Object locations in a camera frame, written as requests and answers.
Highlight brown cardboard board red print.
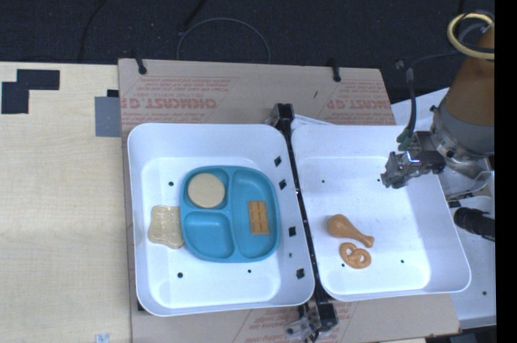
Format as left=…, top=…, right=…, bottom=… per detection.
left=116, top=57, right=462, bottom=343

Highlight beige bread slice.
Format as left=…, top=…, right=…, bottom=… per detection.
left=146, top=204, right=186, bottom=250

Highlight black cylinder on white bracket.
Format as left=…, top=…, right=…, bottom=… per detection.
left=443, top=170, right=495, bottom=242

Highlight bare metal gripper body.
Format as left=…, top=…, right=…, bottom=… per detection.
left=403, top=130, right=494, bottom=199

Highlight blue divided plate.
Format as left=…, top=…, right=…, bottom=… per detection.
left=179, top=165, right=282, bottom=264

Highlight orange pretzel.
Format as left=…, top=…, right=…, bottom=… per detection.
left=338, top=241, right=372, bottom=270

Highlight orange rectangular waffle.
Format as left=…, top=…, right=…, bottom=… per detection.
left=246, top=200, right=271, bottom=236

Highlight thin black rod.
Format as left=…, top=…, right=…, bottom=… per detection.
left=279, top=119, right=327, bottom=308

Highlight brown chicken drumstick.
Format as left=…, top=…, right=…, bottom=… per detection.
left=326, top=213, right=376, bottom=249

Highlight white plastic tray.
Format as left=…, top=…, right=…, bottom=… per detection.
left=290, top=123, right=473, bottom=303
left=127, top=122, right=317, bottom=318

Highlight round beige biscuit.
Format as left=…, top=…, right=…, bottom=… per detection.
left=187, top=173, right=227, bottom=210

